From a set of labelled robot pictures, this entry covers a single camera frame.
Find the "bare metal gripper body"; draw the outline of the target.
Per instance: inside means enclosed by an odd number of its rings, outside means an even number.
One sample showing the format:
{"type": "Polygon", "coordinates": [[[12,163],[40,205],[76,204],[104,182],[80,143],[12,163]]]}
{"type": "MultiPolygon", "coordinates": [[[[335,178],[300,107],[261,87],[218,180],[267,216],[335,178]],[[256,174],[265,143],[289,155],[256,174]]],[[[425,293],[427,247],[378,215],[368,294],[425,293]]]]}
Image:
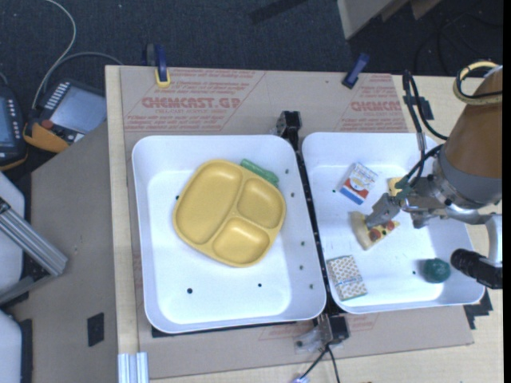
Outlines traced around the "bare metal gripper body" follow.
{"type": "Polygon", "coordinates": [[[416,229],[436,218],[471,225],[486,224],[492,218],[492,213],[481,211],[486,203],[466,197],[440,174],[421,177],[413,187],[406,185],[398,191],[398,201],[416,229]]]}

